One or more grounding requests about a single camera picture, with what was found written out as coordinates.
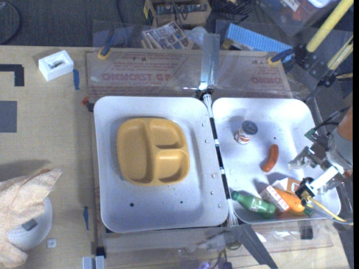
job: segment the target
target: green bottle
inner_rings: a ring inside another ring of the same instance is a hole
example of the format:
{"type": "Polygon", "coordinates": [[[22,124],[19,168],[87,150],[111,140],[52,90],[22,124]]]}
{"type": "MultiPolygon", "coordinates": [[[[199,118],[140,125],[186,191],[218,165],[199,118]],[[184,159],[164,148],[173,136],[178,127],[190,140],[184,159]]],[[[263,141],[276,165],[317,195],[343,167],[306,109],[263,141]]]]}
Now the green bottle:
{"type": "Polygon", "coordinates": [[[238,201],[244,208],[256,212],[263,217],[271,217],[275,212],[273,204],[252,195],[242,195],[237,191],[233,191],[232,199],[238,201]]]}

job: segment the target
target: tan plastic tray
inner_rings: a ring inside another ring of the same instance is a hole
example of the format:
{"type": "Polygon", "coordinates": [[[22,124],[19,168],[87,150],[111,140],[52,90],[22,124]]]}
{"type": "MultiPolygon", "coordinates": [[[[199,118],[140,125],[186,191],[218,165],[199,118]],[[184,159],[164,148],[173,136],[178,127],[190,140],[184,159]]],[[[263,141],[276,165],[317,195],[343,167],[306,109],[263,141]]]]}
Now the tan plastic tray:
{"type": "Polygon", "coordinates": [[[118,163],[135,185],[167,185],[184,180],[190,170],[185,134],[164,118],[135,118],[117,131],[118,163]]]}

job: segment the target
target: crumpled cloth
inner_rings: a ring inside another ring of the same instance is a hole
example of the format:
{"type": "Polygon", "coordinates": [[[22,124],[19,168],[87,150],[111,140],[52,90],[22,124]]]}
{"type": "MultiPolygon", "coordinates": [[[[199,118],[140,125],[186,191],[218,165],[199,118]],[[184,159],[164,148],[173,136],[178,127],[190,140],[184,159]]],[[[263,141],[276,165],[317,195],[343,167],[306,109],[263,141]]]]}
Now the crumpled cloth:
{"type": "Polygon", "coordinates": [[[13,245],[6,232],[44,213],[43,201],[61,173],[61,169],[45,169],[0,182],[0,263],[6,268],[21,266],[27,259],[27,253],[13,245]]]}

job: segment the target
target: can with dark lid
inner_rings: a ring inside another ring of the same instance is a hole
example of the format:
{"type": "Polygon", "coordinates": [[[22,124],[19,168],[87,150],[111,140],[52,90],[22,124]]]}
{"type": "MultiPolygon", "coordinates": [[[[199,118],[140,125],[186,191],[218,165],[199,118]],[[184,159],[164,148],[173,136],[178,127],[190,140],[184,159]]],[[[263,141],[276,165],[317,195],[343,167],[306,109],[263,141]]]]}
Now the can with dark lid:
{"type": "Polygon", "coordinates": [[[242,145],[246,145],[258,131],[257,125],[251,120],[245,120],[236,131],[234,139],[242,145]]]}

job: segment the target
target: dark floor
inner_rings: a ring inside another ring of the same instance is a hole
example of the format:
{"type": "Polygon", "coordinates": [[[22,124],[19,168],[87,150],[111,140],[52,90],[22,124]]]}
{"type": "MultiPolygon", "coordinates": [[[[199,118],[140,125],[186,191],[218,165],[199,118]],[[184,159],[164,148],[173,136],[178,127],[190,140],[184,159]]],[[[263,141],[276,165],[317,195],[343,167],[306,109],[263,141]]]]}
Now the dark floor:
{"type": "MultiPolygon", "coordinates": [[[[96,25],[101,21],[145,25],[143,15],[144,0],[0,0],[0,44],[3,45],[36,45],[54,47],[92,47],[94,45],[94,32],[96,25]],[[1,10],[1,2],[7,7],[1,10]]],[[[353,7],[344,15],[336,25],[335,30],[341,33],[353,32],[353,7]]],[[[322,17],[312,28],[318,28],[328,15],[322,17]]],[[[214,32],[217,19],[228,18],[213,11],[208,19],[207,30],[214,32]]],[[[253,7],[250,13],[237,15],[237,21],[257,25],[258,31],[270,29],[273,25],[259,6],[253,7]]],[[[272,31],[269,36],[277,37],[279,34],[272,31]]],[[[352,72],[353,55],[350,56],[338,69],[339,73],[352,72]]],[[[334,83],[334,86],[323,91],[320,95],[323,104],[333,105],[333,95],[337,100],[343,100],[352,92],[352,80],[343,84],[334,83]]],[[[352,187],[348,189],[352,199],[352,187]]],[[[353,264],[353,229],[338,227],[343,246],[351,268],[353,264]]]]}

